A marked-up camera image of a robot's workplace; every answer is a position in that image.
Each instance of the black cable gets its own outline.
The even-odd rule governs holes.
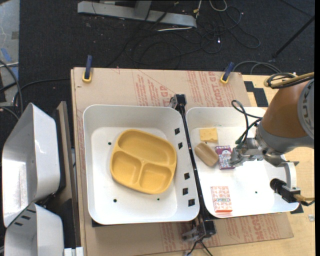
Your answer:
[[[18,81],[15,73],[11,70],[10,67],[8,67],[8,65],[6,63],[4,63],[1,59],[0,59],[0,63],[2,63],[4,65],[4,67],[9,71],[9,73],[11,74],[11,76],[13,77],[13,79],[15,81],[15,84],[16,84],[17,89],[18,89],[17,93],[19,94],[20,101],[21,101],[21,104],[20,104],[21,113],[20,113],[20,115],[22,115],[22,113],[24,112],[24,105],[23,105],[23,99],[22,99],[22,93],[21,93],[21,87],[20,87],[19,81]]]
[[[14,111],[12,111],[11,109],[5,107],[5,106],[0,106],[0,110],[4,110],[7,111],[8,113],[10,113],[11,115],[13,115],[17,120],[19,120],[19,117],[16,115],[16,113]]]
[[[245,143],[247,137],[248,137],[248,132],[250,130],[251,127],[253,127],[254,125],[256,125],[258,122],[260,122],[263,118],[260,116],[255,116],[252,114],[248,114],[244,108],[244,106],[242,105],[242,103],[236,99],[231,101],[231,105],[240,113],[242,113],[244,115],[245,118],[245,131],[243,132],[243,134],[236,140],[236,144],[237,144],[237,148],[241,149],[241,147],[243,146],[243,144]],[[249,120],[248,117],[252,117],[252,118],[256,118],[257,120],[254,121],[253,123],[251,123],[249,125]]]
[[[213,256],[212,253],[208,250],[208,248],[205,246],[205,244],[202,242],[202,240],[199,241],[200,244],[202,244],[203,248],[206,250],[206,252],[210,255]]]
[[[22,95],[22,90],[24,88],[26,88],[26,87],[29,87],[29,86],[32,86],[32,85],[36,85],[36,84],[41,84],[41,83],[56,82],[56,81],[66,81],[66,80],[70,80],[70,78],[45,79],[45,80],[38,80],[38,81],[33,81],[33,82],[30,82],[30,83],[27,83],[27,84],[25,84],[24,86],[22,86],[20,88],[20,92],[18,91],[14,95],[13,100],[12,100],[12,104],[13,104],[14,108],[16,108],[18,106],[18,104],[17,104],[17,95],[18,94]]]
[[[96,9],[95,9],[95,7],[94,7],[94,1],[93,1],[93,0],[91,0],[91,6],[92,6],[92,9],[93,9],[93,11],[94,11],[94,14],[97,15]]]
[[[234,9],[234,10],[236,10],[236,12],[238,13],[238,19],[237,19],[237,20],[235,20],[234,18],[232,18],[232,16],[230,15],[230,13],[229,13],[229,10],[230,10],[230,9]],[[234,7],[234,6],[228,6],[228,7],[226,8],[226,10],[225,10],[225,13],[226,13],[226,15],[233,21],[234,24],[233,24],[232,26],[230,26],[230,27],[227,27],[226,24],[225,24],[225,22],[224,22],[224,20],[223,20],[223,18],[222,18],[222,16],[221,16],[221,12],[219,12],[218,14],[219,14],[219,17],[220,17],[220,19],[221,19],[221,21],[222,21],[222,23],[223,23],[223,27],[225,28],[226,31],[228,31],[228,32],[234,37],[234,39],[235,39],[236,41],[238,41],[238,43],[240,43],[242,46],[244,46],[244,47],[246,47],[246,48],[249,48],[249,49],[256,49],[256,48],[258,48],[258,47],[261,45],[261,41],[260,41],[259,38],[257,38],[257,37],[256,37],[255,35],[253,35],[253,34],[250,34],[250,33],[246,32],[246,31],[244,31],[244,30],[239,26],[240,21],[241,21],[241,18],[242,18],[242,13],[241,13],[236,7]],[[257,44],[257,45],[254,45],[254,46],[250,46],[250,45],[247,45],[247,44],[241,42],[241,41],[232,33],[232,29],[234,29],[235,27],[238,27],[244,34],[246,34],[246,35],[254,38],[254,39],[258,42],[258,44]]]
[[[300,202],[303,206],[311,206],[315,203],[315,200],[312,200],[311,202],[301,201]]]
[[[8,90],[9,88],[11,88],[11,87],[13,87],[13,86],[15,86],[15,85],[16,85],[16,82],[9,83],[8,85],[6,85],[6,86],[4,86],[4,87],[0,88],[0,93],[2,93],[2,92],[4,92],[4,91]]]
[[[203,248],[206,250],[206,252],[210,255],[210,256],[213,256],[212,253],[208,250],[208,248],[206,247],[206,245],[203,243],[203,237],[196,240],[191,248],[191,250],[185,255],[185,256],[189,256],[191,255],[191,253],[194,251],[194,249],[196,248],[196,245],[199,243],[203,246]]]
[[[175,30],[175,31],[154,30],[154,28],[161,22],[161,20],[163,20],[163,18],[167,15],[168,11],[172,7],[173,6],[170,6],[156,20],[156,22],[150,27],[144,26],[144,24],[146,23],[146,20],[148,18],[148,15],[149,15],[148,14],[146,16],[145,20],[136,27],[134,32],[125,41],[124,46],[118,52],[118,54],[111,61],[109,61],[106,64],[106,67],[109,67],[113,62],[115,62],[119,58],[119,56],[121,56],[121,54],[123,52],[125,52],[126,56],[132,61],[133,65],[136,69],[138,69],[140,65],[144,65],[144,66],[148,66],[148,67],[150,67],[152,65],[164,65],[164,64],[168,65],[168,62],[173,62],[175,60],[176,60],[176,62],[172,63],[173,64],[172,69],[177,69],[182,61],[181,58],[185,55],[192,54],[192,53],[195,53],[198,51],[204,51],[207,54],[217,54],[218,52],[220,52],[223,47],[223,41],[222,41],[221,36],[226,32],[230,32],[233,35],[233,37],[235,37],[239,41],[239,43],[241,43],[242,45],[244,45],[248,48],[257,48],[260,46],[260,40],[257,37],[255,37],[254,35],[247,33],[242,28],[240,28],[240,29],[243,33],[245,33],[246,35],[249,35],[251,37],[254,37],[259,42],[259,44],[254,45],[254,46],[245,45],[232,33],[231,30],[239,25],[241,18],[242,18],[241,12],[237,8],[232,7],[232,6],[229,6],[226,9],[226,15],[228,16],[228,18],[232,22],[231,26],[226,27],[225,22],[221,17],[223,25],[216,24],[214,21],[210,21],[210,22],[206,21],[205,24],[209,24],[209,27],[208,27],[206,25],[202,26],[201,22],[197,21],[199,28],[188,29],[188,31],[192,31],[193,33],[196,33],[196,35],[199,38],[198,40],[190,40],[187,37],[182,36],[181,32],[183,32],[185,30]],[[230,10],[236,10],[237,18],[233,18],[231,16]],[[160,34],[163,35],[163,37],[160,37],[160,39],[157,40],[156,38],[159,37]],[[185,42],[188,42],[193,45],[198,45],[198,46],[193,47],[194,49],[192,49],[192,50],[184,52],[176,44],[170,42],[170,40],[172,40],[172,36],[180,37]],[[147,43],[148,40],[150,40],[150,39],[153,39],[153,42]],[[163,59],[156,60],[156,61],[154,61],[152,59],[148,59],[148,61],[144,61],[146,59],[146,56],[148,55],[148,53],[150,53],[151,50],[153,50],[153,49],[158,49],[157,47],[159,45],[162,45],[163,49],[165,49],[165,48],[174,49],[174,50],[176,50],[177,53],[171,54],[171,56],[168,58],[164,57],[162,54],[158,54],[158,56],[161,55],[161,57]]]
[[[191,253],[194,251],[194,249],[196,248],[197,243],[199,243],[199,240],[195,241],[191,250],[185,255],[185,256],[189,256],[191,255]]]

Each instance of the black carpet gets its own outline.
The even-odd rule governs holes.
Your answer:
[[[227,0],[226,11],[202,1],[198,29],[155,32],[171,25],[77,13],[77,0],[21,0],[19,82],[67,79],[73,67],[84,67],[92,55],[93,67],[222,71],[230,63],[270,63],[282,72],[314,71],[315,22],[307,26],[275,59],[280,49],[315,14],[315,0]],[[199,1],[153,1],[151,9],[194,15]],[[218,9],[223,1],[212,1]],[[254,64],[236,71],[250,74]],[[271,75],[263,65],[252,74]],[[72,129],[68,80],[42,82],[22,90],[23,103],[32,102],[51,114],[66,101]],[[0,115],[0,146],[16,121]]]

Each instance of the white tray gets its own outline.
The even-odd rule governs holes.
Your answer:
[[[5,256],[62,256],[63,252],[61,218],[34,203],[5,232]]]
[[[3,222],[6,227],[32,202],[60,183],[55,120],[29,103],[2,151]]]
[[[174,145],[177,167],[165,192],[145,194],[113,180],[109,167],[113,145],[127,129],[154,134]],[[196,181],[179,112],[169,107],[92,105],[83,113],[83,131],[88,210],[94,221],[114,225],[183,222],[197,217]]]
[[[248,114],[263,117],[265,111],[258,107],[245,108]],[[218,143],[208,142],[215,146],[236,146],[235,141],[246,129],[245,117],[233,107],[195,107],[186,114],[191,146],[194,149],[201,140],[199,130],[216,128]],[[249,123],[255,121],[249,117]],[[249,130],[248,137],[253,138],[256,128]],[[299,203],[288,203],[270,188],[270,181],[278,178],[286,181],[284,167],[274,167],[265,160],[247,161],[243,166],[230,170],[220,170],[217,163],[209,167],[194,154],[200,179],[201,190],[207,210],[218,218],[229,218],[259,214],[270,214],[294,211]],[[228,186],[232,212],[217,213],[214,209],[212,186]]]

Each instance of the metal bracket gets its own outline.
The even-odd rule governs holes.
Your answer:
[[[135,7],[132,8],[100,2],[81,1],[78,3],[78,13],[110,16],[138,21],[144,21],[147,16],[147,22],[156,22],[164,12],[150,10],[148,15],[146,15],[146,10],[149,10],[150,4],[151,1],[136,1]],[[191,15],[184,14],[167,13],[160,22],[194,28],[197,27],[196,19]]]
[[[198,175],[198,169],[197,169],[195,157],[193,154],[193,150],[191,147],[191,140],[190,140],[188,125],[186,120],[186,109],[185,109],[186,104],[187,104],[187,98],[184,94],[175,94],[170,99],[169,107],[179,111],[182,117],[183,126],[185,130],[185,137],[188,144],[189,154],[190,154],[194,178],[195,178],[195,184],[196,184],[198,197],[199,197],[199,205],[200,205],[200,211],[199,211],[200,214],[196,219],[197,224],[195,225],[195,228],[193,228],[189,232],[184,233],[182,237],[183,239],[188,241],[190,240],[196,241],[201,237],[209,238],[212,235],[216,234],[216,228],[213,222],[213,220],[216,218],[208,212],[205,206],[205,201],[202,194],[200,179]]]
[[[278,165],[278,167],[284,167],[285,175],[286,175],[286,187],[290,190],[297,189],[297,172],[296,172],[296,164],[294,162],[283,162]]]
[[[83,247],[77,247],[75,249],[72,248],[66,248],[63,251],[63,256],[84,256],[84,248]]]
[[[233,148],[229,164],[239,167],[246,161],[261,161],[264,159],[262,152],[258,149],[254,138],[247,138],[241,149]]]

